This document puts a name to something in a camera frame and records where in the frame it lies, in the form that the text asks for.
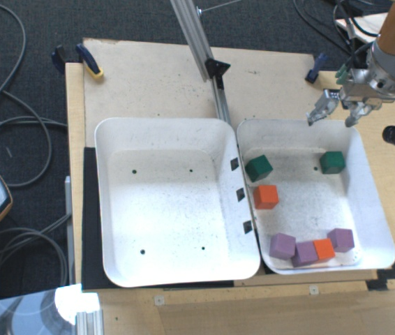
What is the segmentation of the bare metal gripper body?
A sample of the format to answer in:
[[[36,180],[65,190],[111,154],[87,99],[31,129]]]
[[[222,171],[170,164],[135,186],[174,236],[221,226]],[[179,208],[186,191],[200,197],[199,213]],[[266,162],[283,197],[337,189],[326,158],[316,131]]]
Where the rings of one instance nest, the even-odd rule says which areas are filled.
[[[395,101],[395,63],[370,61],[366,68],[338,70],[339,99],[344,109],[376,110]]]

